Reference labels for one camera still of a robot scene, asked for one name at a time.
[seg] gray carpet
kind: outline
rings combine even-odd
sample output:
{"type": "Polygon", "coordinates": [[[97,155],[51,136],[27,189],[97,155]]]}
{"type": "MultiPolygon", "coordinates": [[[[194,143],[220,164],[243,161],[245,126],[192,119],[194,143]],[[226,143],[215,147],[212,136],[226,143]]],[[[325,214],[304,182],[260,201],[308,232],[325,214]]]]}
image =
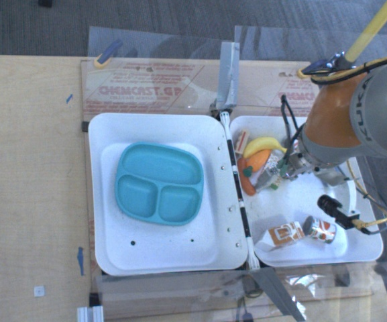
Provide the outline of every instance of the gray carpet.
{"type": "MultiPolygon", "coordinates": [[[[245,59],[315,61],[347,50],[386,0],[54,0],[52,8],[37,1],[0,0],[0,54],[86,56],[90,27],[103,27],[237,37],[245,59]],[[260,42],[249,40],[246,28],[236,34],[237,25],[257,27],[260,42]]],[[[362,56],[370,60],[386,54],[387,23],[362,56]]],[[[370,188],[387,204],[387,160],[363,161],[370,168],[370,188]]],[[[384,239],[383,264],[387,233],[384,239]]],[[[387,280],[387,265],[380,270],[387,280]]]]}

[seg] metal bracket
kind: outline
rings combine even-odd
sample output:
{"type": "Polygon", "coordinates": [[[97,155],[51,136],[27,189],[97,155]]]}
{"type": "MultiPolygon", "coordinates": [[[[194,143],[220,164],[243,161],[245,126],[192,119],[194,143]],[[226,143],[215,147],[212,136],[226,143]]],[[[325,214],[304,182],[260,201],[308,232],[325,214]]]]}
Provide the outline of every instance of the metal bracket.
{"type": "Polygon", "coordinates": [[[211,115],[232,112],[237,105],[239,80],[239,43],[222,42],[220,50],[219,87],[217,98],[210,106],[211,115]]]}
{"type": "Polygon", "coordinates": [[[262,268],[260,271],[251,271],[250,274],[283,315],[292,315],[298,322],[306,321],[273,268],[262,268]]]}
{"type": "Polygon", "coordinates": [[[91,308],[77,308],[77,322],[104,322],[102,305],[91,308]]]}
{"type": "Polygon", "coordinates": [[[354,63],[345,58],[345,53],[336,53],[329,60],[318,60],[302,69],[304,75],[329,75],[339,70],[351,69],[354,63]]]}

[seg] yellow pole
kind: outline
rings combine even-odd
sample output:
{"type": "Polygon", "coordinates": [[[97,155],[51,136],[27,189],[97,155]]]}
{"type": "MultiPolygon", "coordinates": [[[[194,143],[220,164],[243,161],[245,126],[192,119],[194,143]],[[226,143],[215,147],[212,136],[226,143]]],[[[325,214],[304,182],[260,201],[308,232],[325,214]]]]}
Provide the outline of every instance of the yellow pole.
{"type": "Polygon", "coordinates": [[[345,59],[349,62],[355,62],[357,57],[362,53],[364,48],[368,46],[372,38],[380,31],[380,29],[387,22],[387,1],[381,9],[375,14],[368,26],[354,42],[351,48],[345,53],[345,59]]]}

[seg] blue plate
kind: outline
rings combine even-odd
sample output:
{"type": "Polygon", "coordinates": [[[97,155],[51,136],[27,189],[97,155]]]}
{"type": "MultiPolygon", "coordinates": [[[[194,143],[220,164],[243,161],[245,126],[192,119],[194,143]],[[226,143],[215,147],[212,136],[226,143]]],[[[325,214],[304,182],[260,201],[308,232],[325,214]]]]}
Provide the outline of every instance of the blue plate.
{"type": "Polygon", "coordinates": [[[199,160],[184,150],[138,142],[122,153],[115,198],[130,217],[165,225],[192,221],[201,207],[204,173],[199,160]]]}

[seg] small box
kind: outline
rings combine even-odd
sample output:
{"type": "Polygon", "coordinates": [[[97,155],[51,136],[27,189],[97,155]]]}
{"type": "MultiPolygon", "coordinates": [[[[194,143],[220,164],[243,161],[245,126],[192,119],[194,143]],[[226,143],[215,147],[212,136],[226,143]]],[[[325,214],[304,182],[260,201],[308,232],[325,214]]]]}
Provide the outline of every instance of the small box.
{"type": "Polygon", "coordinates": [[[266,230],[255,247],[270,252],[276,248],[289,246],[304,237],[305,234],[299,222],[285,223],[266,230]]]}

